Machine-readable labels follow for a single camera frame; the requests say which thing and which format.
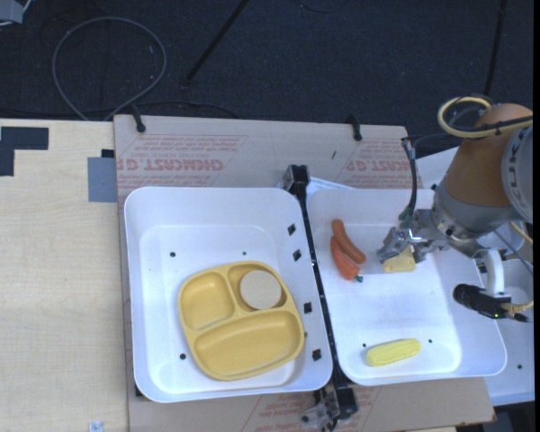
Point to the orange carrot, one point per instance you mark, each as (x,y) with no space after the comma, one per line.
(342,263)

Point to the white plastic tray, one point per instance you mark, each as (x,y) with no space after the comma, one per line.
(400,308)
(162,295)

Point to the black cylinder on white bracket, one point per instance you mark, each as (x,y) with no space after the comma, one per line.
(477,299)

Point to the orange sausage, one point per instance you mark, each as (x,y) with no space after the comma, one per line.
(347,240)

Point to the yellow corn cob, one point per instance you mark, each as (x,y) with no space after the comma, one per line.
(393,352)

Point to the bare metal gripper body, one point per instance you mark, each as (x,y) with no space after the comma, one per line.
(434,232)

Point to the brown cardboard board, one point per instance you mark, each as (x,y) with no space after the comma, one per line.
(252,151)

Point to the yellow cheese wedge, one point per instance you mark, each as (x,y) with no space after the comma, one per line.
(400,264)

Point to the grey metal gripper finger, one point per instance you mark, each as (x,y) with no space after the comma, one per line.
(392,245)
(423,251)

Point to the thin black rod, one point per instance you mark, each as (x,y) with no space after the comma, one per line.
(317,268)

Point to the yellow divided plate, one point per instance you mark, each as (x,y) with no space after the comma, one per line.
(243,344)

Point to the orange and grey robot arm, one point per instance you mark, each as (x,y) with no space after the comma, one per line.
(477,169)

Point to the beige round biscuit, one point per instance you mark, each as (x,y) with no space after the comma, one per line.
(261,290)

